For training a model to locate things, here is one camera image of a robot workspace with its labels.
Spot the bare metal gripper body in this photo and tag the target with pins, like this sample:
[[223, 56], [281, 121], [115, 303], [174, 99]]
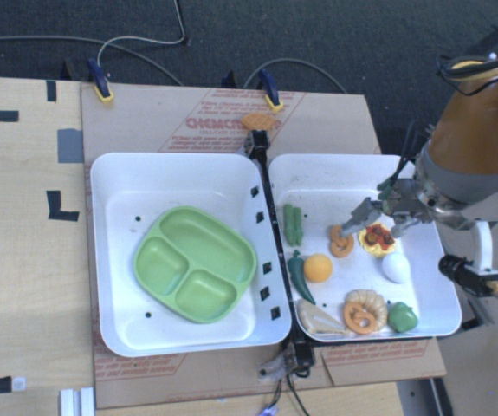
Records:
[[409, 199]]

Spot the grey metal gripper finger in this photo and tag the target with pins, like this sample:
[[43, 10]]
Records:
[[363, 215], [404, 227]]

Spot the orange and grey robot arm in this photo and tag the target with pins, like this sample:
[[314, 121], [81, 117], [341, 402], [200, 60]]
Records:
[[469, 137]]

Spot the yellow pasta with red sauce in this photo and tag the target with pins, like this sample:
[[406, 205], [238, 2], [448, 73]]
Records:
[[376, 243]]

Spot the white plastic tray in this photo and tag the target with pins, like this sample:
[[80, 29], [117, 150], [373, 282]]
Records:
[[123, 319], [344, 180]]

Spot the orange pretzel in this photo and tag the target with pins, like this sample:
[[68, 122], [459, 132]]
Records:
[[343, 249], [354, 319]]

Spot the white egg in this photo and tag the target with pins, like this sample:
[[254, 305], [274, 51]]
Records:
[[396, 268]]

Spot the orange ball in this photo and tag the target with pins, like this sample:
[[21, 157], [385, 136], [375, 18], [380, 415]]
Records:
[[318, 268]]

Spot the green beans bundle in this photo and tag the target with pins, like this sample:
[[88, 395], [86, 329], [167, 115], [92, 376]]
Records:
[[292, 225]]

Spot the beige croissant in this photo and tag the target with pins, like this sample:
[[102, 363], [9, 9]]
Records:
[[372, 301]]

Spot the dark green chili pepper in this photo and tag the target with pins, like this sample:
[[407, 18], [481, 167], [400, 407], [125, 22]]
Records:
[[297, 273]]

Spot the thin black rod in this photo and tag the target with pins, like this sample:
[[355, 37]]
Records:
[[274, 223]]

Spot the green bell pepper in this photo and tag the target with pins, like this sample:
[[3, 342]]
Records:
[[402, 317]]

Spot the beige sandwich wedge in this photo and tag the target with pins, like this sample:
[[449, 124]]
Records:
[[318, 321]]

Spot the orange waffle biscuit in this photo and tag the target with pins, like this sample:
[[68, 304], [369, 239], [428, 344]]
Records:
[[258, 121]]

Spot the green divided plate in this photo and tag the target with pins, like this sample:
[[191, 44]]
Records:
[[196, 258]]

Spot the brown cardboard board red print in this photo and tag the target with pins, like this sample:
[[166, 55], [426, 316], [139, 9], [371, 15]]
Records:
[[144, 119]]

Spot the black cylinder on white bracket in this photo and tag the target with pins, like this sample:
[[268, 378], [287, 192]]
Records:
[[469, 273]]

